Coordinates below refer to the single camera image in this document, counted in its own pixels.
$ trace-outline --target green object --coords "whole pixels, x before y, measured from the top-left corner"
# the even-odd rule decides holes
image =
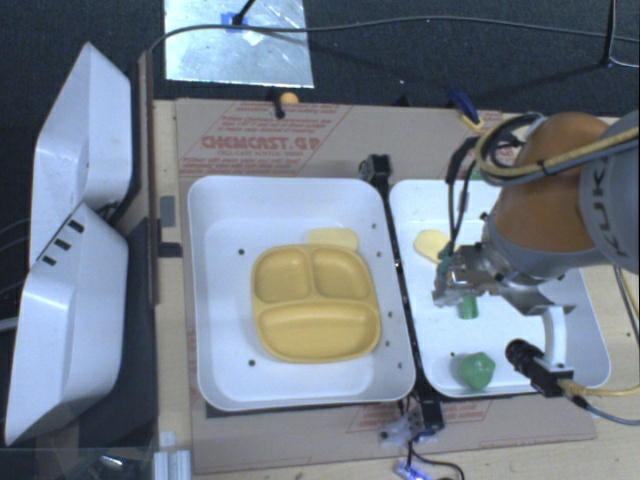
[[[458,375],[476,391],[482,391],[491,382],[496,363],[484,352],[466,356],[458,363]]]
[[[463,320],[472,320],[478,318],[478,303],[474,295],[467,293],[462,302],[458,304],[460,318]]]

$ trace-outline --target blue clip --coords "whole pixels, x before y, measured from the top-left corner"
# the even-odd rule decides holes
[[[452,87],[447,92],[449,101],[453,103],[462,112],[462,121],[472,130],[478,131],[484,125],[484,121],[480,119],[475,105],[462,91]]]
[[[233,17],[236,15],[237,13],[235,12],[223,12],[220,14],[220,24],[221,25],[233,25]],[[247,18],[242,18],[242,24],[243,25],[249,25],[249,20],[247,20]],[[229,33],[229,34],[237,34],[238,32],[242,32],[242,29],[237,29],[237,28],[225,28],[224,29],[225,32]]]

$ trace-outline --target black fabric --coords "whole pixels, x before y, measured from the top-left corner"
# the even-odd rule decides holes
[[[640,0],[619,0],[617,34],[638,38]],[[610,0],[303,0],[308,26],[408,15],[520,21],[604,34]],[[163,0],[0,0],[0,229],[28,217],[35,140],[76,56],[92,42],[127,71],[163,33]],[[599,65],[603,38],[454,22],[421,22],[310,37],[315,89],[303,102],[441,107],[455,86],[479,108],[619,116],[638,108],[638,70]],[[615,53],[638,62],[636,44]],[[267,89],[167,82],[155,96],[264,99]],[[0,236],[0,247],[26,233]],[[0,253],[0,291],[23,278],[26,248]],[[19,290],[0,295],[15,315]],[[0,341],[10,337],[0,335]],[[8,360],[0,362],[6,389]]]

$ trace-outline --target cardboard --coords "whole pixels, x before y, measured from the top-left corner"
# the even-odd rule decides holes
[[[264,102],[178,100],[177,160],[194,473],[394,457],[378,430],[400,417],[395,403],[231,414],[208,409],[197,387],[193,276],[186,194],[210,174],[356,177],[370,154],[391,155],[393,181],[441,178],[450,154],[477,134],[455,110],[299,104],[275,118]],[[503,119],[484,112],[485,126]],[[444,404],[446,428],[425,453],[579,441],[591,417],[538,395]]]

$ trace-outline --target yellow plate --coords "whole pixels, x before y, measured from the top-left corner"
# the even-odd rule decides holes
[[[262,345],[284,361],[346,361],[370,352],[380,340],[371,274],[345,247],[269,249],[253,265],[251,298]]]

